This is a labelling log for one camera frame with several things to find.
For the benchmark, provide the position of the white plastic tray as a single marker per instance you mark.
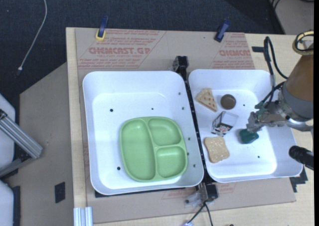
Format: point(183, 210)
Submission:
point(249, 162)
point(112, 95)

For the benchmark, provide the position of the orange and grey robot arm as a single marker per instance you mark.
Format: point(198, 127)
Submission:
point(300, 77)

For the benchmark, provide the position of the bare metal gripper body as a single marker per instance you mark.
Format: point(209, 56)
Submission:
point(270, 114)

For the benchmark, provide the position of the green divided plate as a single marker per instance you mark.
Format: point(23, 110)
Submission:
point(139, 150)

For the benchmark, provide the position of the brown round biscuit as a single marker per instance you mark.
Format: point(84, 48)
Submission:
point(227, 101)

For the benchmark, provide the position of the tan toy bread slice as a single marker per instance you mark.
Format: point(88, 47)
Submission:
point(216, 149)

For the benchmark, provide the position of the small white carton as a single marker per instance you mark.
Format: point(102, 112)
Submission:
point(224, 123)

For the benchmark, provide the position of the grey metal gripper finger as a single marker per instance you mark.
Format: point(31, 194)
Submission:
point(259, 128)
point(251, 122)

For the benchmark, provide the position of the brown cardboard board red print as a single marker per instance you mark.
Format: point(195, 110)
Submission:
point(154, 48)

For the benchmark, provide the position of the black cylinder on white bracket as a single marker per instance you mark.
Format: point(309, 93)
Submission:
point(300, 154)

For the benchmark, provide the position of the dark green toy broccoli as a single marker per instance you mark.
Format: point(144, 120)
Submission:
point(246, 138)

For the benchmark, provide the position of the toy pizza slice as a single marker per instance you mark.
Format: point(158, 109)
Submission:
point(206, 99)

